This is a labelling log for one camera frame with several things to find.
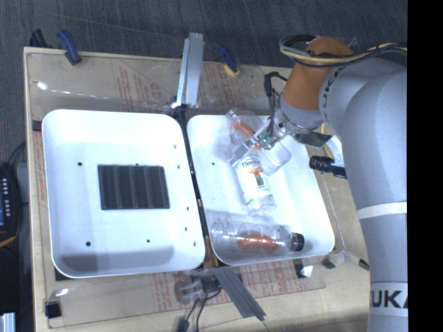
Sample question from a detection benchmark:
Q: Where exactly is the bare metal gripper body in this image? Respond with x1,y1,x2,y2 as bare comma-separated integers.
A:
246,115,296,151

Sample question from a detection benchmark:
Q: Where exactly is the clear plastic bottle orange label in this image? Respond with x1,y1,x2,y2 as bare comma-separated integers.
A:
225,108,292,176

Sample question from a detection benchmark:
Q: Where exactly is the clear bottle white juice label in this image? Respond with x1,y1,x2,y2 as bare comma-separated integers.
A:
235,153,278,217

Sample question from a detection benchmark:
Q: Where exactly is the white plastic tray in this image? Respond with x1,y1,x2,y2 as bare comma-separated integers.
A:
41,108,207,279
186,113,336,267

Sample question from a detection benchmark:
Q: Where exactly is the clear plastic bottle black cap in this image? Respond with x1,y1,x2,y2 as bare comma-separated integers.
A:
210,217,306,257

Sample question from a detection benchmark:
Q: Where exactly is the black ribbed rectangular panel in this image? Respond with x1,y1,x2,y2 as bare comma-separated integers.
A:
97,164,171,211

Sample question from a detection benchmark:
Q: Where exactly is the brown cardboard board red print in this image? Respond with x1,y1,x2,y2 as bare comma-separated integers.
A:
26,52,347,329

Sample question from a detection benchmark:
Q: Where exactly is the black cylinder on white bracket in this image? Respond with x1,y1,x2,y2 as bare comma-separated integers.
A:
294,131,347,180

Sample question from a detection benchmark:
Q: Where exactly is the black block with thin wires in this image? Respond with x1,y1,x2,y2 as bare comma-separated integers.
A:
197,274,222,293

